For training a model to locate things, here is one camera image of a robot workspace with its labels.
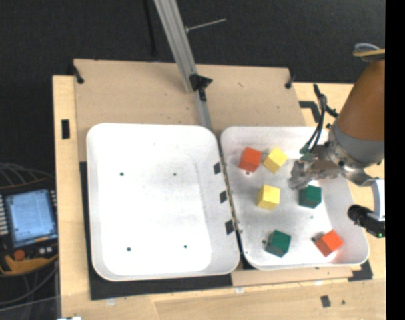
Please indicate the white plastic tray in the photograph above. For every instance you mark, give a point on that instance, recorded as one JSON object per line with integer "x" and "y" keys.
{"x": 155, "y": 205}
{"x": 295, "y": 222}

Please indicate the black cylinder on white bracket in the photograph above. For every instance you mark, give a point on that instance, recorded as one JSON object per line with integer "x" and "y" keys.
{"x": 367, "y": 219}

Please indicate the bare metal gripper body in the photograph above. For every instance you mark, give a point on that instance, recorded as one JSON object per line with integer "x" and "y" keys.
{"x": 325, "y": 167}

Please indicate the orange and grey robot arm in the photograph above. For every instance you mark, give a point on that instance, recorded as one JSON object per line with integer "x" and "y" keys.
{"x": 364, "y": 112}

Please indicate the green cube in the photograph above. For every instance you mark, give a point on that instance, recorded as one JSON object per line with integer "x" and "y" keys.
{"x": 310, "y": 196}
{"x": 278, "y": 243}

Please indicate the pale wood board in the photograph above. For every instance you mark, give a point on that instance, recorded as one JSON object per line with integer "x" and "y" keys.
{"x": 138, "y": 92}

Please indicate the yellow cube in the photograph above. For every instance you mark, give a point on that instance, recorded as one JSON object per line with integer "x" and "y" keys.
{"x": 269, "y": 197}
{"x": 275, "y": 159}

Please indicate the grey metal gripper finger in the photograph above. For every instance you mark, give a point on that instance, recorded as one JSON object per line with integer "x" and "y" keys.
{"x": 295, "y": 178}
{"x": 308, "y": 177}

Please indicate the orange cube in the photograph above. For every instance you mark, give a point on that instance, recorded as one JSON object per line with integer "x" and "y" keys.
{"x": 250, "y": 159}
{"x": 329, "y": 243}

